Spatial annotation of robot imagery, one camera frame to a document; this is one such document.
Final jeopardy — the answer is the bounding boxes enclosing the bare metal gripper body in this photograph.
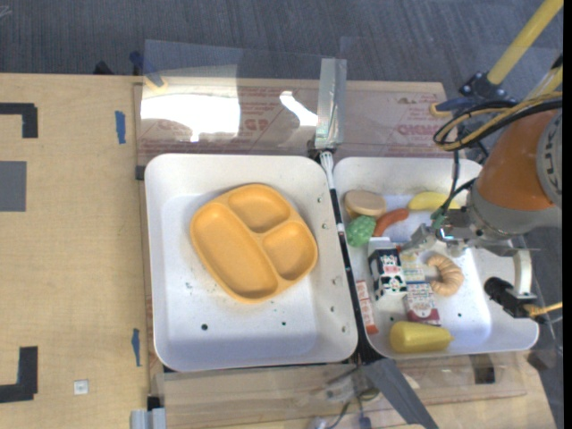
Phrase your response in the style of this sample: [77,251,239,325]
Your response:
[433,206,534,258]

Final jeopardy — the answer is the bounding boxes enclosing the tan doughnut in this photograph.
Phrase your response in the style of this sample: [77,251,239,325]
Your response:
[424,253,466,298]

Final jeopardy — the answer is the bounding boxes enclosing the small pale colourful carton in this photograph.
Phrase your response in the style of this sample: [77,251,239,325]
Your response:
[398,249,428,284]

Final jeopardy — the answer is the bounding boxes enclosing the orange sausage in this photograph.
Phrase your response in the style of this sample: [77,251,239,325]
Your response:
[372,207,411,238]

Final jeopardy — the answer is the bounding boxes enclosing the yellow banana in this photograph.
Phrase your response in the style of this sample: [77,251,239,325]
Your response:
[407,190,462,212]

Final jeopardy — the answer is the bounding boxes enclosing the cow print milk carton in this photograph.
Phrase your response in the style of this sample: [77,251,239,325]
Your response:
[366,247,409,302]

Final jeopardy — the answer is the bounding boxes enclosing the green grapes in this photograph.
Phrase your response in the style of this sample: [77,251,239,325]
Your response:
[345,214,378,248]

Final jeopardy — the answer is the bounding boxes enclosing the white plastic tray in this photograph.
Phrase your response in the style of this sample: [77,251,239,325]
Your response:
[143,152,360,373]
[332,156,541,360]

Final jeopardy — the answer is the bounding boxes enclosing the tan round biscuit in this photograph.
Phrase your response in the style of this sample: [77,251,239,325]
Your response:
[342,189,388,220]

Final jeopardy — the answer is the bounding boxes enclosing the red and white carton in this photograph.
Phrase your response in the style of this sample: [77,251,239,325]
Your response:
[401,282,442,327]

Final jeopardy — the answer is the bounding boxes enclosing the orange and white packet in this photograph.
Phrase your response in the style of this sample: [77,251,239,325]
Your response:
[354,279,380,336]

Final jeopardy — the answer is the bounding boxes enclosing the orange divided plate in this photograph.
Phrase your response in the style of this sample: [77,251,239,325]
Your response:
[189,182,320,305]

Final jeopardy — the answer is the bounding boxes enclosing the black cylinder on white bracket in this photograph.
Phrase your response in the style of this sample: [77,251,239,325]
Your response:
[483,248,540,320]

